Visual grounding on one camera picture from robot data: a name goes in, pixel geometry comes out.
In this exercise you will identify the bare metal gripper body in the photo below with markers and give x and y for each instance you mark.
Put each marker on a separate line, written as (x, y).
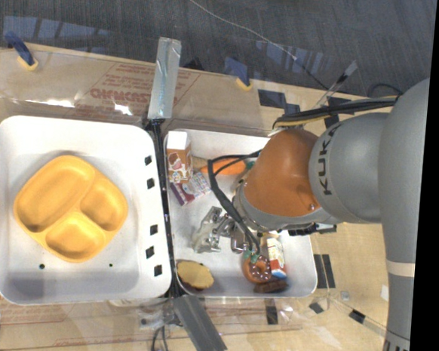
(233, 234)

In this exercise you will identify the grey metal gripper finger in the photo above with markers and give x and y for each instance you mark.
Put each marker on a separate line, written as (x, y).
(205, 240)
(212, 216)

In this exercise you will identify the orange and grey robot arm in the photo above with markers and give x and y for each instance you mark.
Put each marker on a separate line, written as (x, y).
(360, 163)

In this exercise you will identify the purple and white packet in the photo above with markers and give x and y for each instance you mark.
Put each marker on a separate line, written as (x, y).
(190, 189)

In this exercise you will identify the yellow and brown bread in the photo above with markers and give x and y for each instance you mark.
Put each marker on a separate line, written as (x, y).
(194, 275)

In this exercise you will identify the brown doughnut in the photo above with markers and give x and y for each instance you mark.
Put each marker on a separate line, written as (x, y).
(251, 273)

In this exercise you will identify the white plastic tray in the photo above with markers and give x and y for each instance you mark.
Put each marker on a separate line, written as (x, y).
(226, 281)
(30, 133)

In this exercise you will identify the white red blue carton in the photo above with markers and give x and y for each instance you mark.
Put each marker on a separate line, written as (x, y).
(276, 257)

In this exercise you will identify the orange carrot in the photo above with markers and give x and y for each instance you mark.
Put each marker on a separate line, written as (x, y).
(231, 167)

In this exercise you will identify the dark brown biscuit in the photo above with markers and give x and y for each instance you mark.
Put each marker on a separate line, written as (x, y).
(271, 286)

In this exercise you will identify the brown cardboard board red print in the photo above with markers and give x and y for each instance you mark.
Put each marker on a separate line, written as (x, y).
(218, 91)

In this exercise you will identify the yellow divided plate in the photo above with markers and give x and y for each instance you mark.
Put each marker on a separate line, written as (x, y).
(69, 204)

